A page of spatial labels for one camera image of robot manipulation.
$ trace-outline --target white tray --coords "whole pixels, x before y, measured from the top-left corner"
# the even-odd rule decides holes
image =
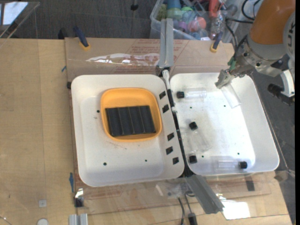
[[[102,125],[100,98],[113,88],[144,88],[152,92],[160,108],[163,129],[144,142],[116,142]],[[93,187],[173,179],[183,173],[184,163],[164,82],[154,75],[82,75],[71,86],[79,175]],[[174,138],[168,141],[169,134]]]
[[[198,162],[189,164],[195,174],[218,175],[273,171],[279,156],[258,97],[255,85],[248,76],[236,78],[232,87],[241,105],[231,108],[215,82],[218,73],[177,74],[170,84],[183,135],[190,122],[202,129],[211,148],[197,154]],[[177,99],[176,92],[185,88],[205,88],[207,97],[201,100]],[[219,169],[219,162],[246,161],[247,169]]]

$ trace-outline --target cable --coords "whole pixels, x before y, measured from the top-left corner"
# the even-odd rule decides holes
[[[254,20],[253,17],[248,16],[248,15],[245,13],[245,11],[244,11],[245,4],[246,4],[248,1],[249,1],[249,0],[245,0],[245,1],[243,2],[243,4],[242,4],[242,14],[243,14],[246,18],[248,18],[248,19],[250,19],[250,20]]]
[[[186,195],[189,196],[189,197],[195,197],[195,195],[193,194],[192,191],[187,191]]]
[[[238,44],[238,46],[237,46],[237,49],[236,49],[236,51],[234,52],[234,55],[233,55],[233,58],[236,60],[236,55],[237,55],[237,53],[238,53],[238,49],[242,46],[242,44],[244,43],[244,41],[246,40],[246,38],[247,38],[247,35],[245,36],[245,37],[243,37],[243,39],[240,41],[240,43]]]
[[[183,225],[184,217],[186,216],[186,214],[185,214],[184,207],[183,207],[183,204],[182,204],[182,202],[181,202],[181,199],[178,198],[178,201],[179,201],[179,203],[180,203],[181,210],[182,210],[182,216],[181,216],[181,223],[180,223],[180,225]]]
[[[189,202],[188,202],[187,193],[184,194],[184,197],[185,197],[185,199],[186,199],[186,201],[187,201],[188,209],[189,209],[189,211],[192,213],[191,206],[189,205]]]
[[[227,17],[226,20],[234,21],[234,22],[237,22],[237,23],[250,23],[250,24],[253,23],[253,21],[243,21],[243,20],[238,20],[238,19],[234,19],[234,18],[231,18],[231,17]]]
[[[254,3],[254,5],[253,5],[253,17],[254,17],[254,19],[255,19],[255,6],[256,6],[256,4],[258,4],[260,1],[261,1],[261,0],[257,0],[257,1]]]
[[[228,20],[226,19],[226,20],[225,20],[225,25],[226,25],[226,28],[230,31],[230,33],[231,33],[231,35],[232,35],[232,37],[233,37],[233,40],[234,40],[234,45],[233,45],[233,47],[234,47],[234,51],[236,51],[236,50],[237,50],[237,46],[238,46],[238,40],[237,40],[237,38],[236,38],[236,36],[235,36],[233,30],[229,27],[227,21],[228,21]]]

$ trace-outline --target black rubber pad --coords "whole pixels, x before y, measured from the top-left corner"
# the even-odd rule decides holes
[[[149,106],[106,108],[111,136],[155,133]]]

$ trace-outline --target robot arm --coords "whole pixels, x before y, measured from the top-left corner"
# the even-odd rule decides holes
[[[272,84],[269,91],[286,103],[294,99],[295,7],[296,0],[263,1],[250,32],[241,40],[239,51],[228,62],[229,69],[220,72],[216,82],[218,88],[256,69],[272,77],[281,75],[285,88]],[[288,70],[271,66],[285,54],[290,57]]]

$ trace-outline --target floor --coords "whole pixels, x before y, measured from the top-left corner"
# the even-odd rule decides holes
[[[136,12],[138,23],[133,22],[130,6],[133,0],[23,0],[39,1],[40,6],[16,32],[20,38],[57,39],[58,32],[65,28],[74,36],[73,26],[78,25],[87,37],[97,38],[149,38],[150,14],[157,0],[138,0]],[[248,25],[236,30],[238,39],[249,31]],[[280,165],[278,180],[285,196],[291,220],[295,210],[295,106],[287,106],[268,91],[270,83],[282,85],[280,77],[270,78],[254,72],[252,75],[266,114],[270,119]]]

